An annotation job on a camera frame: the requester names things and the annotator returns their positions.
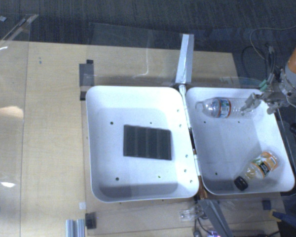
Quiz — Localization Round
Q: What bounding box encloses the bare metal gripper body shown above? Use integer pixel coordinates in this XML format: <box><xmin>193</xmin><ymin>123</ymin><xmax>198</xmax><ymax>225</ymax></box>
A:
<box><xmin>260</xmin><ymin>82</ymin><xmax>296</xmax><ymax>111</ymax></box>

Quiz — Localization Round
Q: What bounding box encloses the clear plastic water bottle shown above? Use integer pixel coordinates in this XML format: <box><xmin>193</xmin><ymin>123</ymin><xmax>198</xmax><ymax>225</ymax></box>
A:
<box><xmin>195</xmin><ymin>97</ymin><xmax>259</xmax><ymax>119</ymax></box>

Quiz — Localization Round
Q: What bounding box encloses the white plastic tray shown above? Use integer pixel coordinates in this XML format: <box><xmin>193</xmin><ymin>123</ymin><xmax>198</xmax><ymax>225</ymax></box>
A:
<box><xmin>185</xmin><ymin>86</ymin><xmax>296</xmax><ymax>196</ymax></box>
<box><xmin>85</xmin><ymin>84</ymin><xmax>200</xmax><ymax>203</ymax></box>

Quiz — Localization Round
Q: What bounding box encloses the orange juice bottle black cap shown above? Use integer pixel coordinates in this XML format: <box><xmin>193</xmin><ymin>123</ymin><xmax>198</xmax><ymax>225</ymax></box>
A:
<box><xmin>233</xmin><ymin>151</ymin><xmax>280</xmax><ymax>192</ymax></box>

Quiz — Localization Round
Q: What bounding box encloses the black ribbed rectangular pad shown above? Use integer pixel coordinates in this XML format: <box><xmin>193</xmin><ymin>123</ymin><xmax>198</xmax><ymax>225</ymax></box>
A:
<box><xmin>123</xmin><ymin>124</ymin><xmax>174</xmax><ymax>161</ymax></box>

